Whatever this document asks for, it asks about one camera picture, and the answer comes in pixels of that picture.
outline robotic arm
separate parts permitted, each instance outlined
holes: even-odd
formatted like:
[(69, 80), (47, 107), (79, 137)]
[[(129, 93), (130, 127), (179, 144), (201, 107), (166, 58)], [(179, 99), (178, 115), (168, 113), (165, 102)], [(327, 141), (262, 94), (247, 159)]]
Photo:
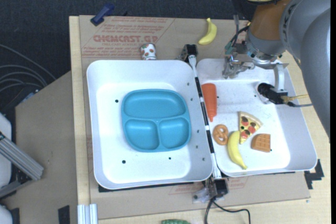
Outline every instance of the robotic arm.
[(284, 51), (293, 55), (317, 115), (330, 139), (331, 0), (248, 0), (257, 2), (245, 43), (227, 50), (225, 78), (254, 66), (274, 68)]

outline blue object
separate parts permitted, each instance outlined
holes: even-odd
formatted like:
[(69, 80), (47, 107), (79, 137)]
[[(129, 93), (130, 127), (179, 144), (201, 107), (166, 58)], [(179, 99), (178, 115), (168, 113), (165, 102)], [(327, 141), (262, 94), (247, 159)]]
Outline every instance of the blue object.
[(114, 11), (114, 5), (107, 3), (107, 4), (104, 5), (104, 7), (101, 9), (101, 11), (94, 18), (92, 18), (90, 21), (95, 26), (97, 26), (104, 21), (104, 19), (103, 19), (104, 16), (112, 15), (113, 11)]
[(122, 126), (129, 145), (142, 152), (177, 150), (191, 137), (187, 104), (175, 91), (129, 92), (121, 104)]

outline waffle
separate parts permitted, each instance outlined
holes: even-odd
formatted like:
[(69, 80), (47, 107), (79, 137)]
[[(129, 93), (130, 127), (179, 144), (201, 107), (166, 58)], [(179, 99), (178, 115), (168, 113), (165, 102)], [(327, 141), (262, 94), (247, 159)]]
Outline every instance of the waffle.
[(271, 135), (258, 134), (252, 139), (251, 147), (254, 150), (270, 152), (271, 151)]

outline pizza slice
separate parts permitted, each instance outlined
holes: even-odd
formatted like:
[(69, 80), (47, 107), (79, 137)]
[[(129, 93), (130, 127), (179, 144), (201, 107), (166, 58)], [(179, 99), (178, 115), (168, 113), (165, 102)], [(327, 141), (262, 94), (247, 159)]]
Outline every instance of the pizza slice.
[(239, 143), (243, 144), (262, 126), (263, 123), (255, 116), (244, 111), (239, 111), (238, 119), (240, 130)]

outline table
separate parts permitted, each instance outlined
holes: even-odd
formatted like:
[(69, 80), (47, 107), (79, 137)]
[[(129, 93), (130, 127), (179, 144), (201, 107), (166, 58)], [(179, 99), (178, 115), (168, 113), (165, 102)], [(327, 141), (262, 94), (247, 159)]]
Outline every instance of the table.
[[(194, 24), (195, 20), (185, 19), (184, 24)], [(234, 33), (234, 24), (229, 21), (219, 20), (216, 23), (220, 24), (225, 29), (221, 37), (222, 43), (214, 46), (213, 50), (209, 48), (200, 48), (199, 54), (203, 57), (219, 56), (218, 46), (226, 44), (224, 41), (229, 41)], [(71, 49), (71, 73), (72, 73), (72, 93), (74, 107), (74, 127), (75, 127), (75, 148), (76, 148), (76, 171), (77, 171), (77, 195), (78, 204), (88, 205), (91, 203), (90, 197), (90, 182), (88, 171), (88, 152), (86, 140), (86, 116), (85, 102), (83, 90), (83, 70), (81, 57), (81, 32), (80, 32), (80, 17), (71, 16), (69, 18), (70, 25), (70, 49)], [(289, 72), (294, 82), (296, 92), (306, 93), (302, 75), (290, 55), (284, 54), (283, 62), (288, 62)], [(318, 158), (320, 159), (324, 178), (321, 181), (313, 183), (313, 190), (310, 191), (309, 199), (299, 199), (290, 201), (277, 201), (262, 204), (253, 204), (248, 206), (232, 207), (230, 209), (248, 208), (251, 213), (252, 223), (331, 223), (331, 185), (330, 185), (330, 144), (327, 135), (325, 134), (321, 123), (313, 108), (303, 110), (307, 126), (310, 130)], [(100, 220), (99, 223), (160, 223), (164, 219), (184, 219), (191, 223), (202, 223), (204, 219), (204, 208), (197, 210), (166, 212), (163, 214), (150, 214), (143, 216), (132, 216), (123, 218), (110, 218)], [(244, 212), (237, 214), (228, 214), (219, 209), (211, 209), (209, 222), (221, 223), (247, 223), (247, 216)]]

